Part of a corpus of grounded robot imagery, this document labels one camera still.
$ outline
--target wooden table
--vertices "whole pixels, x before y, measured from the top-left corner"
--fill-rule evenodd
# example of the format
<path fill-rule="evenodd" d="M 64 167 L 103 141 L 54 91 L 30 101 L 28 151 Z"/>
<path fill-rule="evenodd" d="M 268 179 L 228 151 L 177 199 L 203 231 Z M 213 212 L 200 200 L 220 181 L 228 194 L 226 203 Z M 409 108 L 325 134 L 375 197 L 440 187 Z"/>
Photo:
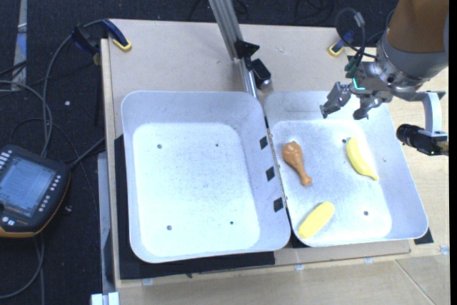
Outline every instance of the wooden table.
<path fill-rule="evenodd" d="M 275 252 L 274 266 L 205 274 L 124 280 L 119 276 L 114 139 L 122 135 L 120 105 L 131 91 L 239 91 L 238 65 L 230 60 L 216 24 L 112 20 L 132 44 L 123 52 L 101 42 L 114 286 L 121 304 L 435 304 L 450 303 L 448 157 L 404 153 L 428 215 L 433 243 L 414 241 L 293 249 Z M 344 81 L 346 55 L 327 48 L 334 29 L 241 25 L 246 41 L 260 45 L 273 86 L 259 92 L 329 91 Z M 448 69 L 426 90 L 448 92 Z M 441 100 L 448 131 L 448 95 Z M 395 127 L 424 126 L 423 107 L 395 98 L 388 104 Z"/>

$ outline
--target brown drumstick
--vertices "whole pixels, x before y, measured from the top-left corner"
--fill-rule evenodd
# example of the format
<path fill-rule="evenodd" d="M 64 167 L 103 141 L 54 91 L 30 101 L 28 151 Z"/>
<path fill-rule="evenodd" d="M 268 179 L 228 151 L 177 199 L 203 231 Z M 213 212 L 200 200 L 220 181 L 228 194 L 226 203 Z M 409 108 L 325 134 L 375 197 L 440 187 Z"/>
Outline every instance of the brown drumstick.
<path fill-rule="evenodd" d="M 290 164 L 300 175 L 301 184 L 308 186 L 313 179 L 305 172 L 303 166 L 303 152 L 300 145 L 295 141 L 289 142 L 283 147 L 283 158 L 286 163 Z"/>

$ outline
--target yellow banana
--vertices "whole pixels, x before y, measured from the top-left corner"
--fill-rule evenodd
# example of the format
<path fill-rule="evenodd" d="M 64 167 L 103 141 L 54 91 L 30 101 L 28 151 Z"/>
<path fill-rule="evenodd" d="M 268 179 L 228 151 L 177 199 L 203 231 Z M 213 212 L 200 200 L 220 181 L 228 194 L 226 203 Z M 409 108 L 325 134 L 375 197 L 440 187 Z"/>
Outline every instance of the yellow banana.
<path fill-rule="evenodd" d="M 335 206 L 331 202 L 322 202 L 300 224 L 298 235 L 303 239 L 311 238 L 327 224 L 334 212 Z"/>
<path fill-rule="evenodd" d="M 357 138 L 352 137 L 346 145 L 349 161 L 359 174 L 370 176 L 375 181 L 377 181 L 379 180 L 379 175 L 376 173 L 375 168 L 370 166 L 363 157 L 364 147 L 365 146 L 360 145 L 360 141 Z"/>

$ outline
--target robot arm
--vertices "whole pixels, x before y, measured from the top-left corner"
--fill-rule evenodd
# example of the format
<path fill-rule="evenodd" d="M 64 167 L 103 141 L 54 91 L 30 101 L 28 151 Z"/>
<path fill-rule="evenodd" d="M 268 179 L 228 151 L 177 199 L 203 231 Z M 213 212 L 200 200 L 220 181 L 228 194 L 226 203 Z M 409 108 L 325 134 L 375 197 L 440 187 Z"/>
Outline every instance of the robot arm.
<path fill-rule="evenodd" d="M 448 154 L 439 102 L 444 93 L 418 91 L 448 66 L 448 30 L 449 0 L 399 0 L 377 44 L 374 62 L 361 61 L 363 50 L 352 58 L 345 68 L 351 83 L 335 83 L 321 105 L 323 117 L 338 111 L 352 94 L 360 99 L 354 119 L 368 118 L 370 109 L 390 102 L 394 96 L 422 101 L 426 127 L 402 125 L 397 137 L 425 154 Z"/>

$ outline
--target black floor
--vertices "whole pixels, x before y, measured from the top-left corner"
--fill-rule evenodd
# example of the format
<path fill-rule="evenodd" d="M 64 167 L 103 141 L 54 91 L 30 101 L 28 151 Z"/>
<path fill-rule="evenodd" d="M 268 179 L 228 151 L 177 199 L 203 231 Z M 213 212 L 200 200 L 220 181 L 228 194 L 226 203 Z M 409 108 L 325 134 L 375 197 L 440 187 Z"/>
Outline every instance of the black floor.
<path fill-rule="evenodd" d="M 2 34 L 0 73 L 12 66 L 19 0 L 0 0 Z M 239 0 L 240 23 L 297 26 L 334 26 L 344 7 L 360 11 L 367 36 L 385 27 L 386 17 L 398 0 Z M 206 0 L 28 0 L 28 85 L 39 93 L 49 62 L 61 42 L 77 24 L 101 18 L 168 21 L 214 21 Z M 342 28 L 350 26 L 343 22 Z M 99 27 L 88 29 L 102 36 Z M 48 156 L 71 162 L 104 135 L 98 92 L 100 69 L 91 55 L 68 44 L 51 72 L 48 103 L 55 129 Z M 0 76 L 8 79 L 11 74 Z M 0 146 L 9 143 L 39 153 L 44 143 L 41 102 L 27 91 L 0 95 Z M 64 210 L 44 231 L 43 288 L 46 304 L 88 304 L 101 292 L 98 176 L 96 154 L 74 170 Z M 37 255 L 32 239 L 0 240 L 0 296 L 16 291 L 34 275 Z M 40 278 L 25 291 L 0 304 L 40 304 Z"/>

